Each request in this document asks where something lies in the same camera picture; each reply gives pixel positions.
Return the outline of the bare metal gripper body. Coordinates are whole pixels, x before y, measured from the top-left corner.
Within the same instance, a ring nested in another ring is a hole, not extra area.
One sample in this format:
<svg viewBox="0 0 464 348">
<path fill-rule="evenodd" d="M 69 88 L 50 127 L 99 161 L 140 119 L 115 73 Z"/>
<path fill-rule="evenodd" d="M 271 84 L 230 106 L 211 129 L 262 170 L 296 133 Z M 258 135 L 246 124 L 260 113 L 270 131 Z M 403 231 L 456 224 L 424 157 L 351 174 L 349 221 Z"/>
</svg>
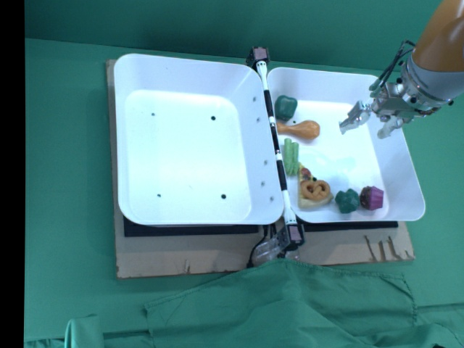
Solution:
<svg viewBox="0 0 464 348">
<path fill-rule="evenodd" d="M 453 105 L 453 96 L 433 94 L 415 75 L 403 71 L 395 83 L 378 79 L 369 88 L 373 111 L 383 122 L 414 117 L 425 117 L 438 112 L 445 105 Z"/>
</svg>

